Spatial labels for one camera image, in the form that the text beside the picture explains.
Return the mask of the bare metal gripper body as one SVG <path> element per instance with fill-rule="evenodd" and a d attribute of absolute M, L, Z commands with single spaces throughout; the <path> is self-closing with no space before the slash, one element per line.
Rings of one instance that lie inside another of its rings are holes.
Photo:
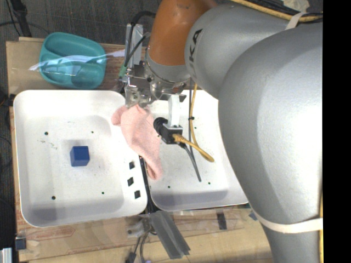
<path fill-rule="evenodd" d="M 153 100 L 166 100 L 169 95 L 179 94 L 186 87 L 190 75 L 184 65 L 165 66 L 143 63 L 133 67 L 121 67 L 120 80 L 125 87 L 140 92 L 150 90 Z"/>

